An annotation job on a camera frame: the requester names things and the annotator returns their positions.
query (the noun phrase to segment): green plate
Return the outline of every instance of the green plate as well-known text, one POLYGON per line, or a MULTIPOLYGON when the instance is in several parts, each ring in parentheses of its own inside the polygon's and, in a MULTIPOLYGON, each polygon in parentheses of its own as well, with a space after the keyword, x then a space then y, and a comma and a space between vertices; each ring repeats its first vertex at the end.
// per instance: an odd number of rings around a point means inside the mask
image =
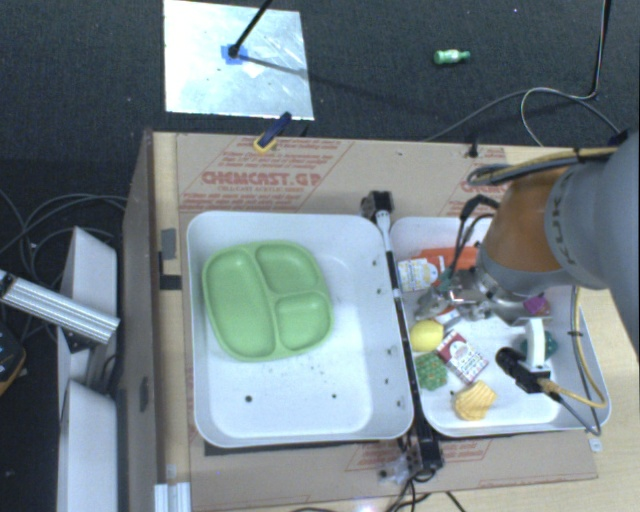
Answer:
POLYGON ((242 361, 303 353, 327 339, 333 309, 320 267, 286 241, 223 249, 202 271, 207 315, 222 348, 242 361))

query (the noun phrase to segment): black rod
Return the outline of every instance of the black rod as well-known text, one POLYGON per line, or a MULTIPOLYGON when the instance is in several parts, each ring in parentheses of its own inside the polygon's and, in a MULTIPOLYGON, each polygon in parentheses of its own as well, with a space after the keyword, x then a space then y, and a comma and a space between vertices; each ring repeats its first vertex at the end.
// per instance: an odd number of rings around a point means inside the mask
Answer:
POLYGON ((260 21, 260 18, 262 18, 262 15, 269 8, 272 2, 273 0, 265 0, 265 2, 262 4, 262 7, 258 9, 258 12, 256 13, 256 15, 253 17, 249 25, 247 25, 247 28, 244 29, 244 32, 236 41, 236 44, 229 47, 229 57, 231 57, 232 59, 235 59, 238 56, 238 52, 240 51, 240 47, 242 46, 242 43, 244 43, 244 40, 249 36, 251 31, 253 30, 253 27, 255 27, 258 24, 258 22, 260 21))

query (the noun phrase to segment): black floor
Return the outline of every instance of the black floor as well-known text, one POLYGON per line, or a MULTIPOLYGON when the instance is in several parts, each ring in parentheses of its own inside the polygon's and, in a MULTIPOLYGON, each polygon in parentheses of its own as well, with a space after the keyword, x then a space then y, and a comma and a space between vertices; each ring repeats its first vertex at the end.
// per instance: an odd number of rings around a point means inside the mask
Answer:
MULTIPOLYGON (((258 6, 259 1, 218 2, 258 6)), ((424 140, 513 91, 548 86, 589 92, 600 0, 315 0, 274 2, 301 13, 316 121, 308 136, 424 140), (437 49, 468 49, 468 63, 439 68, 437 49)), ((590 104, 620 129, 638 127, 638 2, 614 2, 601 92, 590 104)), ((124 196, 140 135, 157 130, 260 133, 257 119, 164 111, 160 0, 0 2, 0 190, 23 216, 61 194, 124 196)), ((546 145, 606 144, 612 130, 567 100, 536 96, 530 123, 546 145)), ((501 103, 442 141, 533 144, 519 99, 501 103)), ((303 125, 294 126, 299 133, 303 125)), ((19 225, 0 200, 0 269, 27 276, 19 225)), ((73 224, 118 232, 108 206, 63 211, 34 242, 73 224)), ((65 237, 40 253, 51 282, 65 237)), ((18 334, 25 318, 8 314, 18 334)), ((0 397, 0 511, 55 508, 56 347, 40 332, 25 341, 27 375, 0 397)))

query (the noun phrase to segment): bottle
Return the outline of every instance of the bottle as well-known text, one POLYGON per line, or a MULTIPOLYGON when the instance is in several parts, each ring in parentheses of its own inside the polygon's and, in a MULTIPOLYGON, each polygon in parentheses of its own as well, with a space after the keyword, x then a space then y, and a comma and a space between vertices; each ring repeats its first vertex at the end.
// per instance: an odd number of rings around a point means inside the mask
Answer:
POLYGON ((459 50, 438 50, 433 55, 433 61, 436 64, 455 64, 469 58, 471 58, 471 52, 459 50))

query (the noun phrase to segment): yellow ball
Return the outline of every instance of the yellow ball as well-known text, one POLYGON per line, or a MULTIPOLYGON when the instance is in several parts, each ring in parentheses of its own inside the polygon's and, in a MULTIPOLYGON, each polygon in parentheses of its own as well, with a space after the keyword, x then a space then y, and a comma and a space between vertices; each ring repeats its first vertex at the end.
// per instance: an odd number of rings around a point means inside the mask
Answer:
POLYGON ((431 352, 438 348, 444 336, 444 327, 435 320, 421 320, 409 333, 411 347, 416 352, 431 352))

